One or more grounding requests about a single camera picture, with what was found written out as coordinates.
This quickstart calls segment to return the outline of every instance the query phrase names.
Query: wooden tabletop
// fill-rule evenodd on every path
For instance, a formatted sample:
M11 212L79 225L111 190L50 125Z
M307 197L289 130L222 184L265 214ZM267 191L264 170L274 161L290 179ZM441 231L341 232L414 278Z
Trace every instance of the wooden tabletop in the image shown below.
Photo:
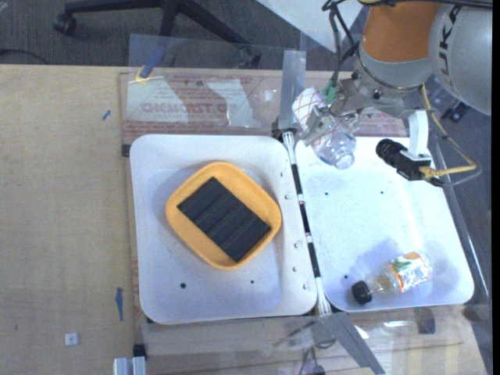
M115 358L133 355L126 72L0 66L1 374L111 373ZM469 324L460 324L463 343L433 349L451 360L438 373L485 373ZM73 333L78 344L66 346ZM425 350L417 361L433 357ZM410 363L387 360L393 369Z

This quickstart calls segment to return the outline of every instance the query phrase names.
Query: blue mark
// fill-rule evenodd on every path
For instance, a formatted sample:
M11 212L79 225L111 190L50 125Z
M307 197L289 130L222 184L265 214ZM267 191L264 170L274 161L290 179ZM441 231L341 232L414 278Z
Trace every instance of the blue mark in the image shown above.
M118 307L120 321L123 321L123 289L121 287L116 288L115 302L116 306Z

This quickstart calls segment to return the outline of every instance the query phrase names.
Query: office chair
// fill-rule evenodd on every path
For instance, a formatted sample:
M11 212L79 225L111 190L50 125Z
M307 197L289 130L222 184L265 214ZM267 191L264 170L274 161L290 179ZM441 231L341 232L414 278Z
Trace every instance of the office chair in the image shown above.
M175 17L178 13L182 13L225 41L242 45L250 44L193 0L86 0L72 2L66 4L64 12L58 15L54 30L68 36L73 35L77 26L77 21L73 18L74 13L148 8L161 8L163 10L159 36L171 36Z

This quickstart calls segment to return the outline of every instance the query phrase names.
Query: black bottle cap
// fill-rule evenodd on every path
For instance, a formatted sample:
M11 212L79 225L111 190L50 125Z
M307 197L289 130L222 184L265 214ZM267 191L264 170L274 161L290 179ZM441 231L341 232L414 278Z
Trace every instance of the black bottle cap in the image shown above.
M372 293L368 285L360 280L351 286L352 294L359 304L365 304L372 301Z

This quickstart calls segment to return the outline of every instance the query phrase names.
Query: screw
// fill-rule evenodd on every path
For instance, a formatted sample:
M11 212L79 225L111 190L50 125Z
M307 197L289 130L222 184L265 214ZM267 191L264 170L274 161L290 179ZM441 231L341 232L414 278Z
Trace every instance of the screw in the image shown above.
M382 97L382 90L381 89L374 89L372 97L373 97L373 100L378 100L380 97Z

